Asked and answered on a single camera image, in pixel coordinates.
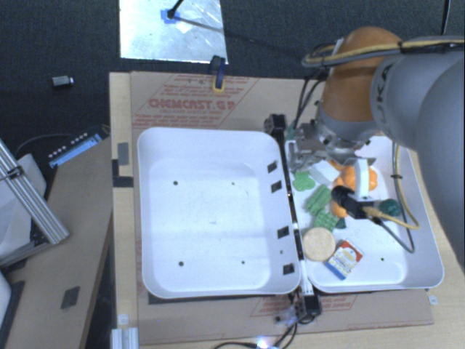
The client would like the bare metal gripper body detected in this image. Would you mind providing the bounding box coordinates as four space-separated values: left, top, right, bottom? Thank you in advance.
292 121 377 170

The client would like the green clover-shaped toy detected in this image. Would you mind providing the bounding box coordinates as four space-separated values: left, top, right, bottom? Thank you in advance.
293 171 316 192

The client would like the orange toy fruit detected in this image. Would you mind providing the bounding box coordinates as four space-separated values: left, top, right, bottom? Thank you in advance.
328 160 379 192
329 198 350 218

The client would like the green ribbed toy vegetable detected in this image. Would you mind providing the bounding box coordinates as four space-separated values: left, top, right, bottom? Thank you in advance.
304 184 333 216

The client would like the thin black and white rod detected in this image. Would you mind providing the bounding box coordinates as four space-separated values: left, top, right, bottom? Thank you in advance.
275 131 314 298

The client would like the green waffle-patterned toy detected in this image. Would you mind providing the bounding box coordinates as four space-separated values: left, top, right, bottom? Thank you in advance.
314 211 341 231

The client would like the round yellow biscuit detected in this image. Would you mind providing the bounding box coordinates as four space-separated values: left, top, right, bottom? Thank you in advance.
302 227 336 262

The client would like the dark green broccoli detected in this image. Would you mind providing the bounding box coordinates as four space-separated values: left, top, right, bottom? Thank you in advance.
377 198 401 217

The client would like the white plastic tray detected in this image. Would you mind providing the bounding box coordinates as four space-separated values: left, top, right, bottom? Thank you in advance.
285 135 445 294
137 127 302 300

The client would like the brown cardboard board red print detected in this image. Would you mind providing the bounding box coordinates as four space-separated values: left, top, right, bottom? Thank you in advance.
129 71 435 345

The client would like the red blue yellow carton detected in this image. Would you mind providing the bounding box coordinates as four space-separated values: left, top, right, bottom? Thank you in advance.
324 240 364 281

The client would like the black block with thin wires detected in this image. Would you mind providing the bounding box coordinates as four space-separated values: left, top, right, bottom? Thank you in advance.
264 113 288 137
289 292 323 324

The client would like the black cylinder on white bracket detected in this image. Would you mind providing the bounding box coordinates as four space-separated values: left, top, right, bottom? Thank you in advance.
331 158 381 220

